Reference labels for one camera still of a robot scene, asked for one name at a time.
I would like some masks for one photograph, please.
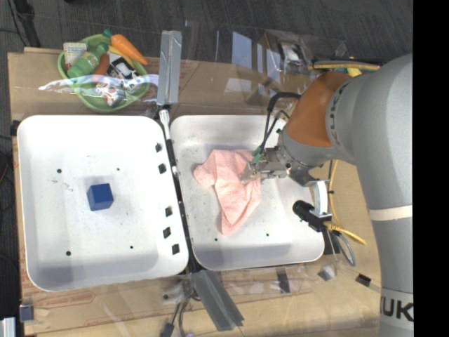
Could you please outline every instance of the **clear plastic film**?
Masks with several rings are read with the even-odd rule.
[[[36,16],[34,23],[38,31],[56,32],[60,21]],[[44,33],[41,35],[41,42],[46,48],[26,48],[23,53],[9,54],[12,120],[24,121],[34,115],[50,114],[101,114],[115,117],[134,115],[157,120],[159,117],[157,113],[161,108],[157,105],[161,32],[116,25],[106,27],[75,20],[70,24],[70,31],[58,33],[60,41],[58,44],[54,42],[54,36],[50,39]],[[111,29],[113,33],[124,35],[131,41],[145,56],[148,65],[132,61],[135,64],[134,68],[138,67],[132,70],[121,60],[128,69],[122,70],[122,75],[90,73],[77,78],[66,76],[67,70],[65,64],[62,64],[62,57],[65,58],[63,44],[92,39],[101,35],[106,28]],[[238,141],[238,146],[255,148],[263,139],[263,118],[267,113],[269,99],[280,91],[303,93],[319,74],[319,71],[312,66],[315,60],[345,58],[348,54],[343,41],[254,27],[213,23],[205,25],[186,20],[173,23],[167,30],[180,31],[182,34],[178,101],[170,106],[172,122],[174,123],[178,117],[179,121],[182,121],[181,117],[185,115],[206,117],[195,121],[189,117],[187,125],[178,122],[177,129],[172,129],[179,171],[183,162],[187,160],[195,164],[203,162],[199,159],[202,158],[200,152],[205,154],[204,156],[207,155],[206,150],[202,150],[203,146],[210,148],[212,145],[219,145],[230,148],[233,146],[231,143],[235,144],[241,138],[243,140]],[[276,104],[276,109],[289,111],[294,107],[294,103],[291,98],[281,99]],[[250,119],[242,118],[245,122],[242,126],[249,128],[239,128],[239,125],[232,126],[224,120],[207,119],[215,115],[256,115],[260,117],[260,121],[247,126],[245,124]],[[185,128],[188,125],[195,127],[200,120],[202,123],[215,123],[223,130],[229,127],[234,130],[227,137],[223,137],[221,132],[220,136],[214,137],[213,133],[199,135],[194,128],[192,130]],[[205,126],[207,128],[204,131],[212,131],[210,125]],[[275,140],[273,134],[270,146]],[[157,142],[163,149],[166,148],[167,145],[163,140]],[[18,148],[17,140],[14,138],[15,185],[16,194],[20,196],[22,186]],[[114,151],[112,155],[118,156],[119,153]],[[294,252],[301,252],[301,249],[305,250],[308,247],[292,244],[278,249],[284,240],[295,241],[297,238],[295,231],[283,230],[271,224],[270,230],[263,233],[260,231],[261,234],[257,238],[248,238],[239,245],[247,248],[246,251],[238,250],[233,249],[235,246],[232,246],[229,240],[227,244],[223,242],[219,234],[203,234],[201,229],[203,226],[193,223],[189,211],[188,216],[184,216],[181,212],[180,215],[185,219],[185,227],[189,232],[185,236],[187,242],[203,244],[203,246],[194,245],[196,250],[189,251],[189,262],[197,263],[198,257],[204,263],[214,262],[214,258],[207,259],[207,256],[222,258],[221,261],[215,260],[218,263],[216,275],[244,318],[243,326],[236,327],[229,332],[229,335],[299,335],[352,329],[357,331],[366,329],[370,333],[376,328],[380,298],[376,288],[380,285],[377,282],[380,279],[377,249],[358,186],[356,169],[346,164],[342,166],[342,173],[338,175],[342,179],[341,190],[338,183],[334,186],[336,209],[344,210],[340,216],[348,229],[351,229],[352,225],[358,226],[362,221],[363,230],[357,232],[364,232],[361,234],[369,245],[369,249],[353,246],[357,257],[356,267],[349,266],[341,253],[336,253],[335,250],[326,256],[319,256],[316,260],[305,258],[307,261],[303,263],[279,264],[276,263],[276,254],[273,251],[285,253],[288,250],[294,255]],[[190,171],[191,166],[185,165],[185,168],[187,170],[182,170],[180,174],[181,180],[184,176],[184,181],[186,171]],[[189,201],[196,199],[193,189],[189,189],[185,184],[181,188],[184,203],[190,203],[187,207],[187,210],[190,210],[192,203]],[[296,188],[297,190],[291,189],[292,194],[299,191],[300,188]],[[337,199],[342,190],[347,193]],[[310,199],[309,192],[303,193]],[[273,188],[273,195],[276,201],[281,202],[277,205],[281,213],[283,210],[291,210],[290,201],[283,206],[285,197],[279,192],[278,186]],[[355,207],[354,200],[360,202]],[[185,301],[187,302],[182,312],[182,325],[186,333],[193,336],[221,335],[203,301],[194,294],[192,274],[197,271],[189,268],[180,275],[164,278],[131,280],[66,291],[40,289],[31,281],[27,271],[20,199],[17,212],[22,286],[21,312],[24,316],[26,335],[44,333],[47,337],[159,336],[164,326],[178,313],[175,316],[177,318],[173,335],[181,336],[177,320],[180,311],[175,311],[177,306],[184,305]],[[212,216],[211,220],[215,223],[217,216]],[[263,263],[264,253],[267,263]],[[250,268],[246,261],[253,263]],[[357,280],[360,273],[371,278],[369,286]]]

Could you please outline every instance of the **green basket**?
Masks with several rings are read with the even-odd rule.
[[[87,43],[88,50],[95,49],[100,42],[105,42],[106,44],[110,44],[110,40],[107,37],[104,37],[101,34],[93,35],[91,37],[86,37],[82,39],[80,42]],[[138,61],[132,60],[134,64],[135,71],[137,71],[141,76],[148,74],[146,69],[140,64]],[[65,57],[64,52],[61,52],[58,56],[58,70],[61,76],[64,79],[68,79],[67,71],[65,70]],[[126,91],[126,99],[116,107],[110,107],[100,96],[97,95],[95,91],[94,82],[86,82],[83,83],[83,77],[78,79],[72,79],[73,84],[71,87],[73,91],[78,95],[79,99],[82,103],[89,107],[91,110],[95,112],[99,112],[102,114],[110,114],[111,112],[115,112],[117,110],[121,110],[136,100],[139,100],[149,88],[149,83],[139,84],[133,89],[132,93]]]

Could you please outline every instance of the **cardboard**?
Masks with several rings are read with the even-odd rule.
[[[26,48],[24,53],[8,54],[12,120],[34,114],[93,114],[71,93],[40,91],[39,87],[60,79],[56,68],[59,50]],[[149,73],[158,73],[159,61],[149,58]],[[172,119],[183,114],[265,114],[267,100],[262,87],[274,90],[304,86],[310,76],[289,76],[282,81],[230,64],[183,61],[180,76],[180,103],[171,109]],[[284,107],[291,108],[291,101]],[[148,114],[148,104],[136,103],[122,114]],[[21,195],[18,146],[13,138],[15,193]],[[327,178],[327,164],[311,174]],[[345,264],[342,256],[324,256],[314,263],[284,267],[290,293],[280,289],[276,268],[228,271],[221,274],[224,286],[237,303],[245,320],[245,336],[274,336],[282,333],[357,330],[357,336],[373,336],[380,300],[380,267],[377,247],[355,166],[341,162],[335,175],[335,208],[345,228],[368,243],[351,243],[357,266]],[[77,291],[45,292],[33,285],[27,275],[23,236],[22,205],[16,199],[22,304],[34,307],[34,319],[25,322],[25,335],[53,336],[158,336],[172,317],[176,290],[183,276],[99,286]],[[325,265],[337,266],[337,276],[329,281],[318,277]],[[355,282],[358,273],[372,279],[370,288]],[[194,335],[218,335],[201,302],[191,300],[184,315],[185,331]],[[241,336],[238,329],[228,336]]]

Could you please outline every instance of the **white plastic tray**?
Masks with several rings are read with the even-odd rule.
[[[33,116],[19,125],[18,147],[27,271],[36,286],[78,289],[184,270],[187,244],[155,121]],[[100,183],[111,185],[114,203],[92,212],[86,193]]]
[[[171,125],[192,247],[206,269],[303,263],[318,259],[324,251],[322,234],[292,210],[298,199],[312,203],[308,188],[290,178],[265,180],[260,205],[239,230],[224,236],[213,187],[204,188],[193,177],[193,170],[214,149],[254,150],[262,142],[265,122],[266,116],[182,116]],[[284,124],[280,120],[277,127]],[[277,142],[276,128],[267,147]]]

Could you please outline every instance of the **pink towel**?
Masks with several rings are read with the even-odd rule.
[[[222,234],[237,231],[260,203],[260,178],[246,185],[240,182],[252,158],[248,150],[213,150],[206,162],[194,170],[202,186],[215,186],[222,208]]]

